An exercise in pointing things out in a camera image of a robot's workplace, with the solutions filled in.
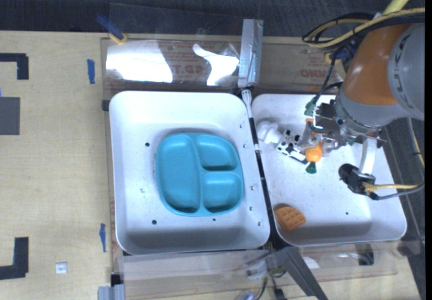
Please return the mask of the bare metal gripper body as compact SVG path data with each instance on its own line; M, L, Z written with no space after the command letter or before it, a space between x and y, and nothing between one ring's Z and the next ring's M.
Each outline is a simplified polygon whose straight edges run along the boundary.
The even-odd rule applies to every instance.
M347 144L363 144L367 139L376 141L378 148L385 144L385 139L380 136L380 128L357 122L337 101L322 103L314 109L311 129L334 149Z

